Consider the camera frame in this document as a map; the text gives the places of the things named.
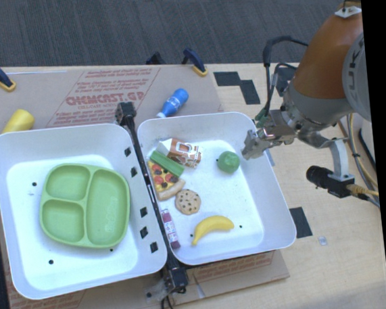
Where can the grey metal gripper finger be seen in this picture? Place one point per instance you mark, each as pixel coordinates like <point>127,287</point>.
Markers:
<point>252,151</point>
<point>252,136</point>

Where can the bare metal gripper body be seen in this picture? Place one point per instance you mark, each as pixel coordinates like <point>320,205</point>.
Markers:
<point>284,129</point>

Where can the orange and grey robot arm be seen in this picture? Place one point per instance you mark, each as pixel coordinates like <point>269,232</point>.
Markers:
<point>327,66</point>

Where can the green apple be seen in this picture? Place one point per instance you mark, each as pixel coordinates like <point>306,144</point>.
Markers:
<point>228,162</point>

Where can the white plastic tray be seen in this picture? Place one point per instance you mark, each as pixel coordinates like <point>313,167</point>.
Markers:
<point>224,201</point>
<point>25,214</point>

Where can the orange and white carton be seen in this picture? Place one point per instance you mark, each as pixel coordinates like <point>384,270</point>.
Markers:
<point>184,153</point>

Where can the brown chocolate chip biscuit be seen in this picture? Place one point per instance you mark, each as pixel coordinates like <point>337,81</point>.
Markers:
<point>187,202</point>

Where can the yellow banana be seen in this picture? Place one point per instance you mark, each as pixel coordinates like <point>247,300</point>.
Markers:
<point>213,224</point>

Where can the green celery stick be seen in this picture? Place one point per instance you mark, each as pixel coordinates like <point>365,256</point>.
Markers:
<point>166,163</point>

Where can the blue and white bottle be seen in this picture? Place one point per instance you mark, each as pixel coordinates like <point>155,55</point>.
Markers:
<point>172,103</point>

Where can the toy pizza slice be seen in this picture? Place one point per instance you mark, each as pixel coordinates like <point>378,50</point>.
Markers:
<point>165,185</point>

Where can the thin black and white rod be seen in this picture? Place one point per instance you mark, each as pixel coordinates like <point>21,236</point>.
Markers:
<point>144,165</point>

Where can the dark red sausage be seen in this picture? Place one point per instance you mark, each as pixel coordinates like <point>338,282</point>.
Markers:
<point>170,229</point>

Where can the green divided plate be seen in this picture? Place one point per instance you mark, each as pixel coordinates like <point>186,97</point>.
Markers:
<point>106,206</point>

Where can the brown cardboard board red print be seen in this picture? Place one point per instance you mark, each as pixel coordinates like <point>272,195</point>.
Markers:
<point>71,94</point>

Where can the black cylinder on white bracket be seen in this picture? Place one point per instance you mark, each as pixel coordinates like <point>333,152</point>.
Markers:
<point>331,179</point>

